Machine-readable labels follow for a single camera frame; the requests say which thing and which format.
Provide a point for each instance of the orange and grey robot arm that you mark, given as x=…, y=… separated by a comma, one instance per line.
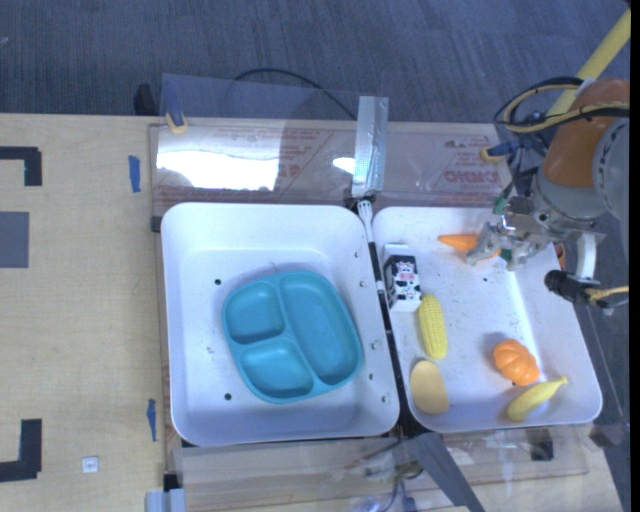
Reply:
x=575, y=150

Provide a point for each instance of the white cow print milk carton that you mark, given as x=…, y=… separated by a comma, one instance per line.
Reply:
x=402, y=282

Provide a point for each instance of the yellow banana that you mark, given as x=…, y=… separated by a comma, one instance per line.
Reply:
x=532, y=400

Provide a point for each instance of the black cylinder on white bracket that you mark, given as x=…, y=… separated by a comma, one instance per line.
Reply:
x=565, y=285

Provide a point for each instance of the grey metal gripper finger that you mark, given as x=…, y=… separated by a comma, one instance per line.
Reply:
x=486, y=246
x=521, y=256

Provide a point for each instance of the yellow oval potato chip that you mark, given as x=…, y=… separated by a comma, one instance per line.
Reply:
x=429, y=387

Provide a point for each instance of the orange carrot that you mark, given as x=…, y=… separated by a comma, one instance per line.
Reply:
x=460, y=241

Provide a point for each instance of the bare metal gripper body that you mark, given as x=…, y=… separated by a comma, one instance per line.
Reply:
x=530, y=222

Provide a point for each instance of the yellow corn cob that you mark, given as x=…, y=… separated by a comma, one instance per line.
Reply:
x=433, y=327

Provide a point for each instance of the orange pumpkin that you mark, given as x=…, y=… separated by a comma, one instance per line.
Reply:
x=516, y=362

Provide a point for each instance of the white plastic tray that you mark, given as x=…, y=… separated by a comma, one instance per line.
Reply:
x=475, y=310
x=200, y=280

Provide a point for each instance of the blue divided plate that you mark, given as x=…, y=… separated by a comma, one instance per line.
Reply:
x=295, y=335

